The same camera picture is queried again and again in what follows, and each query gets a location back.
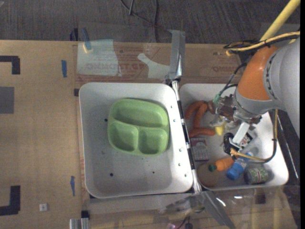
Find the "green plate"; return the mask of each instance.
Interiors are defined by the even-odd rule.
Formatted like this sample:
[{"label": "green plate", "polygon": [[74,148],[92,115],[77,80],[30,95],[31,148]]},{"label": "green plate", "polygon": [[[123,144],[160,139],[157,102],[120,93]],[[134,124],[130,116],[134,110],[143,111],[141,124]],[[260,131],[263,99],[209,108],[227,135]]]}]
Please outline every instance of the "green plate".
[{"label": "green plate", "polygon": [[155,103],[120,99],[110,108],[108,139],[112,147],[128,154],[158,155],[169,140],[168,114]]}]

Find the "yellow pole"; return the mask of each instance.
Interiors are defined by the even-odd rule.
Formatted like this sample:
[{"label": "yellow pole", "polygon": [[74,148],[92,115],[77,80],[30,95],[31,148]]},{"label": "yellow pole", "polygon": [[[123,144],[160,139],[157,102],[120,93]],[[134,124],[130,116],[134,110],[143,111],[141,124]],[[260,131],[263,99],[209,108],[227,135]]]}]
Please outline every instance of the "yellow pole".
[{"label": "yellow pole", "polygon": [[290,15],[296,10],[296,8],[300,5],[301,0],[290,0],[283,11],[278,15],[266,33],[260,39],[264,41],[273,37],[278,30],[282,27],[282,25],[287,21]]}]

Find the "blue mark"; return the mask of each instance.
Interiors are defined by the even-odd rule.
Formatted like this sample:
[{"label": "blue mark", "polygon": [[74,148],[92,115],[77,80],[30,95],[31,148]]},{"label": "blue mark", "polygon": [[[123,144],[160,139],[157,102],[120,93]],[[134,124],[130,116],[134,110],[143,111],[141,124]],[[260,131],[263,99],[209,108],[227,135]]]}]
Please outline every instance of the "blue mark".
[{"label": "blue mark", "polygon": [[62,70],[62,76],[67,77],[67,61],[65,60],[61,61],[61,70]]},{"label": "blue mark", "polygon": [[75,180],[75,177],[71,176],[70,185],[72,188],[73,197],[75,196],[75,181],[74,180]]}]

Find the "green can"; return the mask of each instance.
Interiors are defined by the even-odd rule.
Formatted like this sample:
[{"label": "green can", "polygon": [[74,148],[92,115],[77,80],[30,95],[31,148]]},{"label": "green can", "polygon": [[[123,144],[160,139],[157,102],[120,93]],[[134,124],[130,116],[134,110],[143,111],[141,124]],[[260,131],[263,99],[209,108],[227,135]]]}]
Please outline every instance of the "green can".
[{"label": "green can", "polygon": [[249,168],[244,173],[244,180],[249,185],[265,183],[268,178],[268,171],[264,167]]}]

